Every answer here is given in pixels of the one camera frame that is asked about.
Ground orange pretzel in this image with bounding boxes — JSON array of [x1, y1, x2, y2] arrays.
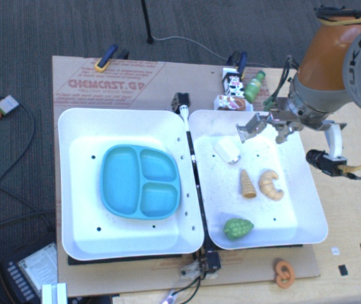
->
[[274, 259, 296, 289]]

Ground blue divided plate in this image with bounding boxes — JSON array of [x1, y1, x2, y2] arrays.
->
[[99, 144, 182, 220]]

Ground brown and white packet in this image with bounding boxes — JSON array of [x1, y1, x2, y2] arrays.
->
[[213, 94, 254, 111]]

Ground black cylinder on white bracket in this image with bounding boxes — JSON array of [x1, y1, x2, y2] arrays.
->
[[305, 122, 348, 178]]

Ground green grapes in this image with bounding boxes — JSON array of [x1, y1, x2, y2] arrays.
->
[[223, 217, 255, 241]]

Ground brown cardboard board red print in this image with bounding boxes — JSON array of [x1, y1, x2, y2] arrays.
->
[[52, 55, 321, 298]]

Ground tan croissant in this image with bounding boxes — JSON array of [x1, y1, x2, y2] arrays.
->
[[258, 168, 285, 201]]

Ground green bottle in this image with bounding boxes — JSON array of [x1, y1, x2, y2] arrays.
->
[[243, 70, 267, 105]]

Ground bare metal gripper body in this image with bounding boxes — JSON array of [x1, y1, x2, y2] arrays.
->
[[268, 96, 331, 130]]

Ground black block with thin wires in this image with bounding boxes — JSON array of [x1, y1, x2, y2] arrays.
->
[[171, 92, 191, 112], [198, 251, 222, 274]]

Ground cow print carton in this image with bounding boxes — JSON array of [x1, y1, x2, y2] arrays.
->
[[221, 67, 246, 98]]

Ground white rectangular packet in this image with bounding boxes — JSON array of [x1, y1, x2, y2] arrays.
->
[[213, 137, 243, 165]]

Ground tan ice cream cone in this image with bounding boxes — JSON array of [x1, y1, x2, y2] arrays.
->
[[239, 168, 258, 200]]

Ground white plastic tray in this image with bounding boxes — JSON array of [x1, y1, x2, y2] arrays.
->
[[57, 107, 205, 262], [187, 109, 329, 251]]

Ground thin black and white rod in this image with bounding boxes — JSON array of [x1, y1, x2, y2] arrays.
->
[[179, 105, 213, 253]]

